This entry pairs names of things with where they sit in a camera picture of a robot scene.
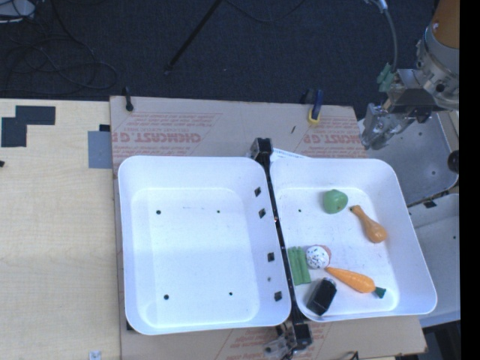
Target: wire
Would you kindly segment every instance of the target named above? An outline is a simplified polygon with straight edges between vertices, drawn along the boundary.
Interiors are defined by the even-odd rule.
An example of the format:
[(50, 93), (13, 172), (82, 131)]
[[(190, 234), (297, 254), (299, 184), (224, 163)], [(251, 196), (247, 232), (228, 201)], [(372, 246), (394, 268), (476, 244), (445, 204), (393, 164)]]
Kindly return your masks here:
[(286, 17), (288, 17), (289, 15), (293, 14), (293, 12), (295, 12), (296, 10), (298, 10), (304, 3), (305, 3), (306, 0), (301, 0), (292, 10), (290, 10), (289, 12), (285, 13), (283, 16), (280, 16), (280, 17), (277, 17), (276, 19), (259, 19), (258, 17), (255, 17), (254, 15), (252, 15), (251, 13), (248, 13), (245, 9), (239, 7), (237, 4), (231, 2), (230, 0), (225, 0), (225, 2), (227, 2), (228, 4), (232, 5), (235, 9), (237, 9), (238, 11), (242, 12), (244, 15), (246, 15), (247, 17), (250, 17), (251, 19), (259, 22), (259, 23), (274, 23), (276, 21), (279, 21), (279, 20), (282, 20), (282, 19), (285, 19)]
[(389, 12), (389, 6), (387, 5), (386, 0), (364, 0), (367, 4), (373, 3), (375, 4), (381, 14), (385, 14), (385, 17), (388, 22), (388, 27), (390, 28), (391, 38), (393, 42), (393, 62), (391, 64), (390, 71), (395, 73), (397, 71), (397, 63), (398, 63), (398, 38), (397, 38), (397, 31), (395, 30), (395, 24), (393, 23), (392, 16)]
[[(29, 94), (36, 95), (50, 95), (50, 96), (64, 96), (72, 95), (77, 92), (80, 92), (82, 89), (109, 89), (113, 87), (117, 82), (117, 72), (116, 69), (103, 61), (99, 61), (94, 51), (85, 43), (78, 40), (72, 33), (68, 30), (65, 24), (60, 17), (59, 11), (56, 7), (56, 3), (53, 0), (49, 0), (52, 8), (52, 13), (55, 21), (60, 25), (62, 33), (53, 34), (53, 27), (48, 27), (46, 22), (42, 22), (39, 17), (41, 15), (35, 15), (35, 19), (29, 18), (30, 20), (25, 21), (26, 23), (36, 24), (33, 28), (40, 35), (40, 39), (22, 42), (21, 40), (16, 40), (10, 37), (10, 39), (19, 44), (17, 47), (7, 51), (5, 56), (5, 64), (10, 65), (10, 69), (7, 72), (4, 88), (0, 89), (0, 92), (25, 92)], [(68, 44), (68, 42), (73, 42), (76, 44), (77, 49), (80, 52), (86, 53), (88, 57), (87, 62), (69, 64), (69, 65), (60, 65), (55, 59), (52, 53), (48, 52), (49, 48), (57, 49), (61, 43)], [(74, 79), (76, 76), (76, 71), (82, 68), (87, 68), (91, 71), (91, 75), (86, 78), (87, 81), (79, 81)], [(107, 80), (104, 84), (95, 84), (95, 81), (98, 79), (98, 74), (104, 71), (104, 77), (113, 77), (110, 81)], [(63, 82), (67, 82), (70, 87), (70, 90), (64, 90), (61, 93), (52, 93), (46, 91), (34, 91), (29, 89), (22, 88), (13, 88), (11, 87), (11, 82), (14, 75), (17, 76), (26, 76), (32, 74), (43, 73), (47, 75), (55, 74)]]

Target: yellow clamp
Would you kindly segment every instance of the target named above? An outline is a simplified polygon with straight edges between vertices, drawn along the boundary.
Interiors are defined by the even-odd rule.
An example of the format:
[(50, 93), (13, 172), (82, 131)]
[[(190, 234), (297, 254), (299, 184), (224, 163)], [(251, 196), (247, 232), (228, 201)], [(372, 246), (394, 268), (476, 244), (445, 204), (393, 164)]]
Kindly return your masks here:
[(320, 122), (320, 112), (318, 114), (317, 118), (312, 117), (312, 112), (314, 111), (314, 108), (311, 107), (310, 110), (308, 111), (308, 122), (312, 125), (316, 125)]

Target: green ball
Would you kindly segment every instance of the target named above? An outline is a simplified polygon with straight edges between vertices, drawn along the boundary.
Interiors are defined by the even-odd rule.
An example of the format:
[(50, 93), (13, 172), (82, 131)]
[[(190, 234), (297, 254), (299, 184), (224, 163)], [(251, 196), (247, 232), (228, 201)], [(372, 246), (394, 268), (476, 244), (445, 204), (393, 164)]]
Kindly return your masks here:
[(348, 196), (339, 190), (332, 189), (323, 194), (323, 208), (329, 214), (340, 212), (347, 203)]

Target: white plastic tray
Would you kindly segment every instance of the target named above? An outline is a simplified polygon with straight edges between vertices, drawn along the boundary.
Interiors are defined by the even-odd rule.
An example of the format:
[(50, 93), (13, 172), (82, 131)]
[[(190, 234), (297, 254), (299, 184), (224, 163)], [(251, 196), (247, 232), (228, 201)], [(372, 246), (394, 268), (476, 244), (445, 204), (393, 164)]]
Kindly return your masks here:
[[(327, 245), (330, 265), (361, 272), (386, 288), (383, 298), (359, 293), (323, 269), (310, 270), (312, 281), (334, 278), (330, 308), (318, 316), (306, 308), (312, 284), (295, 286), (301, 312), (314, 321), (417, 315), (431, 312), (437, 294), (394, 170), (376, 159), (285, 158), (271, 165), (280, 224), (286, 248)], [(323, 210), (323, 194), (343, 191), (347, 207), (337, 214)], [(381, 223), (388, 238), (374, 244), (349, 207), (359, 204)]]
[(135, 156), (118, 170), (127, 320), (144, 335), (275, 326), (290, 294), (263, 168)]

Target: toy carrot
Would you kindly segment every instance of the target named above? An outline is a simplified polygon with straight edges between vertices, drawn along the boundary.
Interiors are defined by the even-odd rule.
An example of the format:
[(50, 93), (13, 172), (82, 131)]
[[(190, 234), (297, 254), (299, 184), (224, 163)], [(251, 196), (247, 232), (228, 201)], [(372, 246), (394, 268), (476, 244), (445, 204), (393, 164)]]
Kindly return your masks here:
[(380, 298), (385, 295), (386, 289), (379, 288), (375, 285), (374, 281), (358, 272), (349, 271), (348, 269), (326, 267), (325, 270), (335, 276), (338, 280), (344, 282), (349, 287), (360, 293), (376, 293)]

